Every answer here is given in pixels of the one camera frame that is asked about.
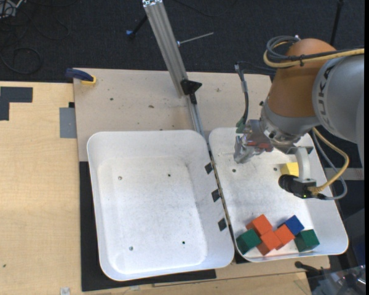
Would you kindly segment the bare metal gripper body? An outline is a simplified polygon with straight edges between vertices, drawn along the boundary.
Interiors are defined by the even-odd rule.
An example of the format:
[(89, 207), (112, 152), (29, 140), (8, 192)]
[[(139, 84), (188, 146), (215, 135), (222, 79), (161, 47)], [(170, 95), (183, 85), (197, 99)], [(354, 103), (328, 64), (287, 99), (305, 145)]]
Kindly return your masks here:
[(240, 136), (245, 147), (253, 146), (262, 152), (278, 150), (284, 154), (295, 152), (295, 144), (302, 137), (302, 125), (298, 120), (284, 119), (240, 119), (236, 124), (236, 136)]

